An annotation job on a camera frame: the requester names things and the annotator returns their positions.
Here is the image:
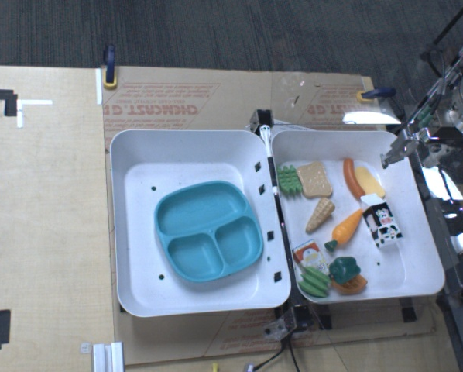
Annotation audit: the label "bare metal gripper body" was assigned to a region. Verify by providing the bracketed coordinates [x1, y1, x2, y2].
[424, 105, 463, 159]

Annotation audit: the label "pale yellow cheese slice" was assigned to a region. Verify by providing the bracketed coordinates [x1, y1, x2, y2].
[354, 166, 386, 199]

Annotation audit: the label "orange sausage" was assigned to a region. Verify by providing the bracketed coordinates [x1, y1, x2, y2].
[342, 157, 366, 202]

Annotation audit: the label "white cow print carton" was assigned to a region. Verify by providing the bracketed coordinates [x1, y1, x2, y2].
[359, 192, 404, 250]

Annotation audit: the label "tan bread slice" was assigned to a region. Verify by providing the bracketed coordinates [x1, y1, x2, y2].
[296, 161, 334, 200]

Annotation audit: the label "orange carrot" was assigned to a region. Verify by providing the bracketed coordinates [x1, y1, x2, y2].
[324, 208, 365, 253]

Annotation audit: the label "white plastic tray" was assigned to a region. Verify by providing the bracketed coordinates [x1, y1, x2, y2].
[270, 129, 446, 305]
[109, 129, 293, 319]

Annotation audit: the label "pale yellow corn cob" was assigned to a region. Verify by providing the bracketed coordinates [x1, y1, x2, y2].
[305, 197, 337, 235]

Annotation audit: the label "green bumpy toy vegetable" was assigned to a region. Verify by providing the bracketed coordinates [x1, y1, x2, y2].
[276, 164, 304, 198]

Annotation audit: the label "thin black and white rod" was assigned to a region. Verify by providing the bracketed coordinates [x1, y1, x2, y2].
[259, 125, 297, 310]

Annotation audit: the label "dark green bell pepper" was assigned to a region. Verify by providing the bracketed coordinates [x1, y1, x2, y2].
[328, 256, 362, 285]

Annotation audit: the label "orange and white carton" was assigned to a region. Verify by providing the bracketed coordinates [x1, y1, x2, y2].
[291, 239, 330, 277]

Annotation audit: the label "orange waffle biscuit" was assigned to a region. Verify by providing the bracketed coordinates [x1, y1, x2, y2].
[331, 273, 369, 296]

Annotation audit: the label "green pea pods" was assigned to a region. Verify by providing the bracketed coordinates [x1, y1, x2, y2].
[297, 266, 331, 299]

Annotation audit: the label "brown cardboard board red print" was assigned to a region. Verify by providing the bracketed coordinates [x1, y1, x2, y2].
[101, 66, 437, 366]

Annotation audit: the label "blue divided plate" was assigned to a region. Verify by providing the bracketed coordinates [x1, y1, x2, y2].
[153, 180, 265, 284]

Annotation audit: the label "black block with thin wires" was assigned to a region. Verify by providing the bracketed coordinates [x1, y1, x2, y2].
[249, 108, 275, 133]
[290, 304, 313, 331]

